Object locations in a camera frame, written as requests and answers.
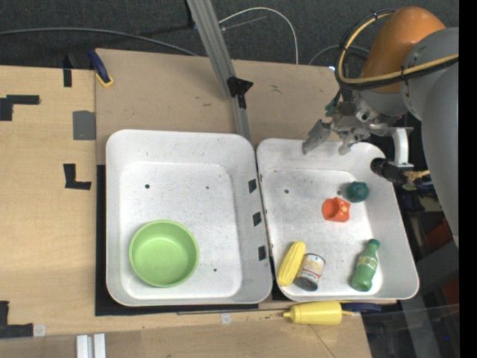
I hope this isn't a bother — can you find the orange cup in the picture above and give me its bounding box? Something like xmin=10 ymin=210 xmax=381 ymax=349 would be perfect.
xmin=321 ymin=196 xmax=352 ymax=224

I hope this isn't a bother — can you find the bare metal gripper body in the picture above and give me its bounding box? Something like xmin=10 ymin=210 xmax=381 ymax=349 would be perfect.
xmin=329 ymin=100 xmax=397 ymax=139

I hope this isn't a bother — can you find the black cylinder on white bracket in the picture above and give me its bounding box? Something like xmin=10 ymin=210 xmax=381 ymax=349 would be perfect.
xmin=370 ymin=126 xmax=415 ymax=188

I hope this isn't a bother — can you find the green bottle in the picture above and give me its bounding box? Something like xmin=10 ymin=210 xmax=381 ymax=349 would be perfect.
xmin=350 ymin=238 xmax=381 ymax=293

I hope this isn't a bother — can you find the yellow squeeze bottle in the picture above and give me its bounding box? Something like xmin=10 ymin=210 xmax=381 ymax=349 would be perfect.
xmin=282 ymin=300 xmax=356 ymax=326

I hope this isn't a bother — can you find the small white can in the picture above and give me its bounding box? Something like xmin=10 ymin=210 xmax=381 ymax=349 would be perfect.
xmin=293 ymin=253 xmax=326 ymax=292

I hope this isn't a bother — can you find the green bowl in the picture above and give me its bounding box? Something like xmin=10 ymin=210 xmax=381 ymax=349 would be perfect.
xmin=128 ymin=219 xmax=200 ymax=289

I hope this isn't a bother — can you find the dark green round toy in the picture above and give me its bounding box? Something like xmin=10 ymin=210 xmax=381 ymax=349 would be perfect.
xmin=345 ymin=180 xmax=370 ymax=204

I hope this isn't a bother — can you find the yellow corn cob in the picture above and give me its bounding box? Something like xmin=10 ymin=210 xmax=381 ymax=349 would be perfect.
xmin=277 ymin=240 xmax=307 ymax=288

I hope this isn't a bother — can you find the white plastic tray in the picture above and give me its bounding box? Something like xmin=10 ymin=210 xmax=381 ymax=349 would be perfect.
xmin=256 ymin=137 xmax=420 ymax=303
xmin=105 ymin=128 xmax=274 ymax=307

